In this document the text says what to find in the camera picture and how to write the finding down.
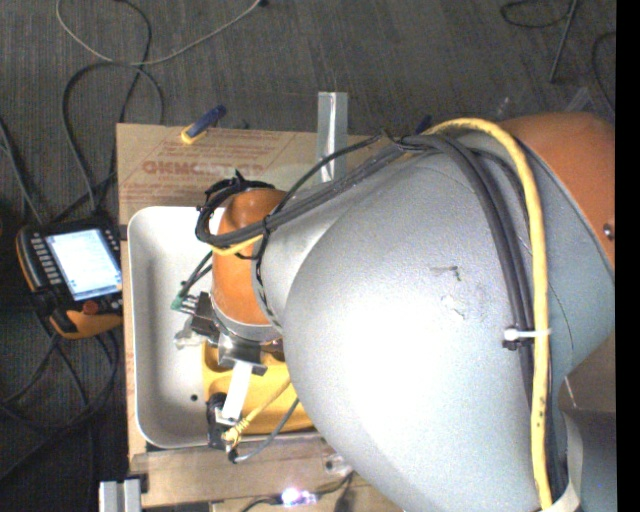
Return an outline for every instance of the screen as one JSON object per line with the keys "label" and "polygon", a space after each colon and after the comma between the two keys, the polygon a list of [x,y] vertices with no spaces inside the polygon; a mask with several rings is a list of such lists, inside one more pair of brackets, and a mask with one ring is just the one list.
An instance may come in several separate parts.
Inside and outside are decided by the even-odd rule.
{"label": "screen", "polygon": [[122,290],[122,273],[99,229],[45,238],[76,301]]}

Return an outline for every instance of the white zip tie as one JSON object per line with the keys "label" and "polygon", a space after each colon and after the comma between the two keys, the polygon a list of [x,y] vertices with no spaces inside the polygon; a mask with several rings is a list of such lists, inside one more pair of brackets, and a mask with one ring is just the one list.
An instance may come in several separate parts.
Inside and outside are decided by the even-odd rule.
{"label": "white zip tie", "polygon": [[515,327],[510,327],[504,331],[504,339],[507,341],[516,341],[520,338],[537,338],[551,334],[551,328],[542,331],[519,331]]}

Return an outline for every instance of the yellow cable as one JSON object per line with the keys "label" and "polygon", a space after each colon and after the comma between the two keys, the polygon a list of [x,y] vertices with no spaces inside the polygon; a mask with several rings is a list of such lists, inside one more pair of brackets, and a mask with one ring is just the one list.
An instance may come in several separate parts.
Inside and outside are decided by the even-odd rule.
{"label": "yellow cable", "polygon": [[219,247],[215,247],[212,245],[211,250],[218,256],[231,256],[232,254],[239,253],[245,247],[249,247],[251,244],[256,243],[261,238],[262,235],[254,236],[249,240],[245,240],[244,242],[240,242],[239,244],[232,245],[231,247],[227,247],[226,249],[220,249]]}
{"label": "yellow cable", "polygon": [[255,417],[275,402],[290,385],[291,378],[287,376],[287,378],[282,381],[282,384],[280,384],[280,386],[270,396],[268,396],[264,402],[242,418],[238,423],[236,423],[236,425],[222,434],[222,440],[228,443],[230,448],[235,448],[240,442],[242,433],[247,429]]}
{"label": "yellow cable", "polygon": [[544,510],[553,504],[545,452],[545,420],[547,395],[549,392],[549,305],[547,297],[547,255],[544,223],[540,196],[527,163],[527,159],[515,139],[500,126],[483,119],[462,118],[446,121],[425,133],[432,134],[448,130],[476,130],[496,139],[513,159],[516,172],[522,182],[525,202],[529,213],[533,273],[533,316],[535,331],[533,395],[531,404],[531,457],[533,477],[538,491],[540,506]]}

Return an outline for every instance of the red button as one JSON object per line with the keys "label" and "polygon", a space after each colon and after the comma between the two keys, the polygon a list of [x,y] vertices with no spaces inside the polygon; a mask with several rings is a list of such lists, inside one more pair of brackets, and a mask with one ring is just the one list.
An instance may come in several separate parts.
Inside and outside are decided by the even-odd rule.
{"label": "red button", "polygon": [[82,312],[85,315],[97,315],[100,305],[95,300],[88,300],[82,305]]}

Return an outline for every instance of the gray carpet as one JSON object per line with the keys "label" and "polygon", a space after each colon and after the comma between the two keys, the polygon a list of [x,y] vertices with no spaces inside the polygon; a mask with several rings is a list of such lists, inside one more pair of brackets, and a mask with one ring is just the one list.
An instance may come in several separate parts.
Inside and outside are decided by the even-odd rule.
{"label": "gray carpet", "polygon": [[[168,55],[231,19],[249,0],[132,0],[153,28],[150,59]],[[426,115],[434,123],[460,116],[500,120],[565,109],[615,123],[616,2],[578,3],[553,83],[549,74],[564,21],[544,28],[507,23],[504,1],[271,0],[219,36],[164,64],[145,69],[162,89],[165,125],[186,125],[223,103],[223,127],[315,131],[317,93],[349,94],[349,130],[412,132]],[[534,1],[509,11],[523,24],[562,17],[564,1]],[[89,46],[116,60],[144,54],[145,25],[125,2],[65,0],[66,23]],[[63,131],[65,85],[100,62],[71,39],[50,0],[4,0],[0,6],[0,118],[18,155],[40,215],[53,219],[85,193],[81,171]],[[114,124],[135,74],[99,67],[69,94],[69,118],[92,183],[107,177]],[[126,121],[157,123],[156,93],[141,79]],[[29,378],[48,347],[13,258],[20,223],[33,221],[6,155],[0,152],[0,397]],[[117,188],[104,207],[117,216]],[[73,210],[81,218],[88,205]],[[122,335],[116,332],[119,343]],[[87,393],[95,396],[109,366],[97,343],[65,343]],[[31,418],[62,422],[82,406],[68,369],[54,353],[42,380],[18,403]],[[122,368],[103,412],[94,418],[95,473],[126,476]],[[0,416],[0,475],[42,439]],[[86,429],[29,457],[0,480],[0,510],[83,510],[90,473]],[[89,510],[97,509],[95,494]]]}

